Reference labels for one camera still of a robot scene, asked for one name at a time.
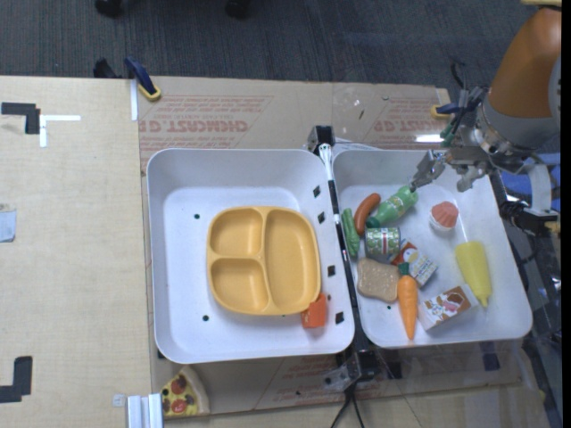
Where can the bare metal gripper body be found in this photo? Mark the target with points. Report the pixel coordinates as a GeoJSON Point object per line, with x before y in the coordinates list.
{"type": "Point", "coordinates": [470, 155]}

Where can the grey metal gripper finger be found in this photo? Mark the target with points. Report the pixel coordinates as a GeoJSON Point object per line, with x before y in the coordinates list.
{"type": "Point", "coordinates": [468, 179]}
{"type": "Point", "coordinates": [429, 167]}

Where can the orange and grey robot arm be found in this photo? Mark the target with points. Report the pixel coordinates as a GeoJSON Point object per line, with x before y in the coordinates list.
{"type": "Point", "coordinates": [528, 69]}

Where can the green bottle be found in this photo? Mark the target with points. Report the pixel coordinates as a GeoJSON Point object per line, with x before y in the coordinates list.
{"type": "Point", "coordinates": [394, 205]}

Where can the red sausage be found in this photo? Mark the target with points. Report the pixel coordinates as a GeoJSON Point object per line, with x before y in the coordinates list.
{"type": "Point", "coordinates": [366, 208]}

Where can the green and red can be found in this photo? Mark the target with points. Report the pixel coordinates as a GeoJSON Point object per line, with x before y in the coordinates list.
{"type": "Point", "coordinates": [383, 242]}

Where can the yellow squeeze bottle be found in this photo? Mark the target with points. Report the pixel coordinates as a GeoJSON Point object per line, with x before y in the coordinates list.
{"type": "Point", "coordinates": [474, 268]}

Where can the red and white carton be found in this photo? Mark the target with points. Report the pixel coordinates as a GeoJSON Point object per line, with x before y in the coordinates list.
{"type": "Point", "coordinates": [419, 263]}

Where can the green pea pod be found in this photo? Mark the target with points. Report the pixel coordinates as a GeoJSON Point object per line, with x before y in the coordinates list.
{"type": "Point", "coordinates": [351, 234]}

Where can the thin black and white rod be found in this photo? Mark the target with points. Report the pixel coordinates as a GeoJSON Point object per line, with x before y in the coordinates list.
{"type": "Point", "coordinates": [340, 234]}

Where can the slice of bread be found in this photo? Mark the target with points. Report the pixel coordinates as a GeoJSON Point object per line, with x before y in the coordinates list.
{"type": "Point", "coordinates": [377, 279]}

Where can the brown and white carton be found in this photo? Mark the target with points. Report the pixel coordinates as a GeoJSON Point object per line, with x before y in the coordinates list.
{"type": "Point", "coordinates": [448, 307]}

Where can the orange carrot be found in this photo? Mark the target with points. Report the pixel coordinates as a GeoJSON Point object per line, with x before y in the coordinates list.
{"type": "Point", "coordinates": [407, 301]}

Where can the white plastic tray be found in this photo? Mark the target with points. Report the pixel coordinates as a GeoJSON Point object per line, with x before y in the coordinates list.
{"type": "Point", "coordinates": [499, 319]}
{"type": "Point", "coordinates": [187, 248]}

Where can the yellow divided plate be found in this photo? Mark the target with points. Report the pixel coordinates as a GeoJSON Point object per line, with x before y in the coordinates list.
{"type": "Point", "coordinates": [290, 257]}

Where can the brown cardboard board red print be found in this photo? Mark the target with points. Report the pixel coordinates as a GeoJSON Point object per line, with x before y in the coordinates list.
{"type": "Point", "coordinates": [267, 118]}

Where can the orange carton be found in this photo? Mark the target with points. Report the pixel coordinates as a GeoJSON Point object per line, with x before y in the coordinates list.
{"type": "Point", "coordinates": [315, 314]}

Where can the pizza slice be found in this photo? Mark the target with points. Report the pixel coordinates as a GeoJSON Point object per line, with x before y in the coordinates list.
{"type": "Point", "coordinates": [178, 395]}

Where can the black cylinder on white bracket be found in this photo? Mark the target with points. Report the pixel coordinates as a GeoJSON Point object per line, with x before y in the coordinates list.
{"type": "Point", "coordinates": [542, 185]}

